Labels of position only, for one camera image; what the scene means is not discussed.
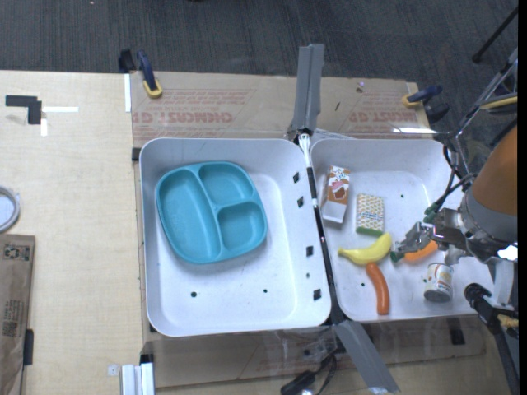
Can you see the yellow banana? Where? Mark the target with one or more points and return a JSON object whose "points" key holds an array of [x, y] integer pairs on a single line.
{"points": [[366, 255]]}

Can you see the white plastic tray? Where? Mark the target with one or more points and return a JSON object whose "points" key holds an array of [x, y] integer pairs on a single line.
{"points": [[358, 294], [247, 303]]}

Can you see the brown paper bag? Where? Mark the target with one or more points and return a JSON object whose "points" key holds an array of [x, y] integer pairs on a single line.
{"points": [[16, 303]]}

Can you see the yellow patterned packet green edge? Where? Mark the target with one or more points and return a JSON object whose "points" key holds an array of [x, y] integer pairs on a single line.
{"points": [[370, 214]]}

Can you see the white can orange print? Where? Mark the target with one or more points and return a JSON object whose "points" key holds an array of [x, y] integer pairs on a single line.
{"points": [[438, 284]]}

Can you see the black cylinder on white bracket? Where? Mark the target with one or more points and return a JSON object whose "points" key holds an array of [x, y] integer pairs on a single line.
{"points": [[477, 294]]}

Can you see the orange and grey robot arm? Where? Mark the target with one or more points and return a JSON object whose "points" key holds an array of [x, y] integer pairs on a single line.
{"points": [[498, 171]]}

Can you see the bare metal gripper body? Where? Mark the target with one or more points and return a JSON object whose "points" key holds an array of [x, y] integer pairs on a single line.
{"points": [[450, 229]]}

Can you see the brown cardboard board red print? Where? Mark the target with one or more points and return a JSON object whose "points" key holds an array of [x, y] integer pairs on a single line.
{"points": [[206, 113]]}

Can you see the orange carrot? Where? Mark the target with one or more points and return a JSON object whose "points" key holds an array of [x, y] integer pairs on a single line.
{"points": [[421, 254]]}

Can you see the blue divided plate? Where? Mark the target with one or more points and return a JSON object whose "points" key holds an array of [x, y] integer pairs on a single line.
{"points": [[185, 212]]}

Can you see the orange and white carton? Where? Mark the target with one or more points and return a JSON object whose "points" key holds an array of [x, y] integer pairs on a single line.
{"points": [[335, 191]]}

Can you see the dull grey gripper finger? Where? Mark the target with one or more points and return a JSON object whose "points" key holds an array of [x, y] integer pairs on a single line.
{"points": [[409, 247], [421, 233]]}

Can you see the orange sausage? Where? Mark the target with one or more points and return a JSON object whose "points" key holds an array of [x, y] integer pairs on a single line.
{"points": [[381, 290]]}

